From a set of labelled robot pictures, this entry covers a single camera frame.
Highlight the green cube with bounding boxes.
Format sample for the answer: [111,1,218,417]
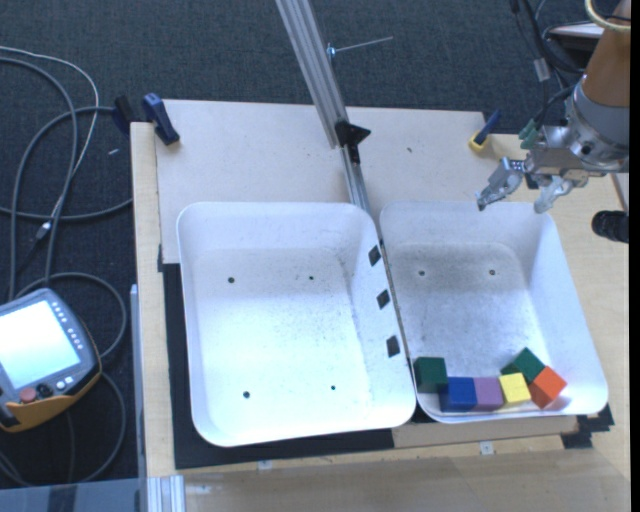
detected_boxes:
[412,356,450,395]
[499,347,547,385]

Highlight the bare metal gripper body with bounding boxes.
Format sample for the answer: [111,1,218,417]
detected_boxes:
[522,123,631,190]

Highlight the yellow cube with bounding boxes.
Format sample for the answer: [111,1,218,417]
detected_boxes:
[498,372,533,407]

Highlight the pale wood board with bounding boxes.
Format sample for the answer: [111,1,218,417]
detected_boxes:
[153,98,581,449]

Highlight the black cylinder on white bracket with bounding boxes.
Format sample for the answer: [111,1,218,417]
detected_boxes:
[591,209,631,245]

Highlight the white plastic tray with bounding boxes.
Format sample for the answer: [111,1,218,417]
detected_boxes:
[175,201,418,448]
[378,200,610,425]

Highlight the purple cube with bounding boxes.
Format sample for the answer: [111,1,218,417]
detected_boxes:
[472,376,505,412]

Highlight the blue cube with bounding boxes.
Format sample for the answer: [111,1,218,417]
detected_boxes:
[438,376,478,414]

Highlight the orange cube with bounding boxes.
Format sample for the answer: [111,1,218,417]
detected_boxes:
[527,365,569,410]

